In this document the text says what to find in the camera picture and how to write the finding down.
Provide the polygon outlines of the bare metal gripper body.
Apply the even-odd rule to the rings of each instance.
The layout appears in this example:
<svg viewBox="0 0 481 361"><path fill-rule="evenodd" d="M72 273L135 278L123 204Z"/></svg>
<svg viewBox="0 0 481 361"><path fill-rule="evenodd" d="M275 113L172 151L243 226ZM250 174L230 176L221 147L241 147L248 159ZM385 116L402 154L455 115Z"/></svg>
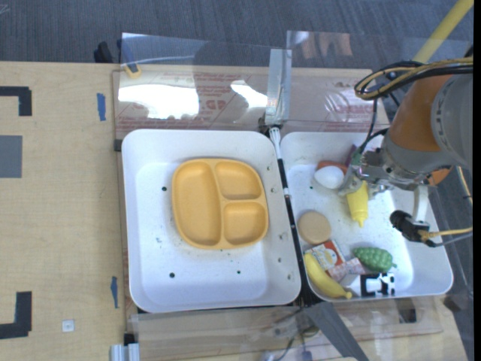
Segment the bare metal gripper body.
<svg viewBox="0 0 481 361"><path fill-rule="evenodd" d="M382 147L361 152L356 150L349 164L349 187L358 188L364 181L372 187L413 190L423 184L423 173L405 169Z"/></svg>

